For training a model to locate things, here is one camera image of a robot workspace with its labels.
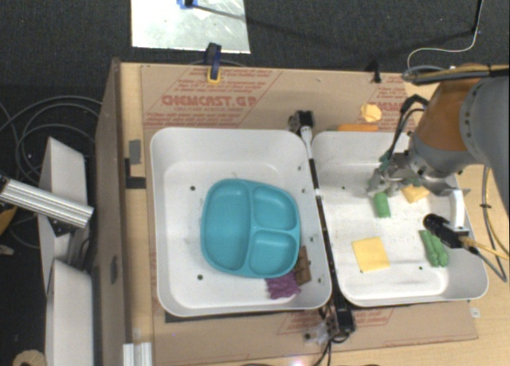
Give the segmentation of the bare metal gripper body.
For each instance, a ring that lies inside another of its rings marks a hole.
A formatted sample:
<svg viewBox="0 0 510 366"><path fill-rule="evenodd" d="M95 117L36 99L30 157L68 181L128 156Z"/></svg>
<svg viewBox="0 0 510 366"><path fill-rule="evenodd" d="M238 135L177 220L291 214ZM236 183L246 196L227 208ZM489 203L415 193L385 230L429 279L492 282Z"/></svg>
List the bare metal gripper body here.
<svg viewBox="0 0 510 366"><path fill-rule="evenodd" d="M463 195L470 192L469 188L459 187L454 174L436 171L415 153L393 153L392 155L385 153L379 158L379 162L377 169L387 180L401 179L403 188L424 187L436 196L448 196L454 191L461 191Z"/></svg>

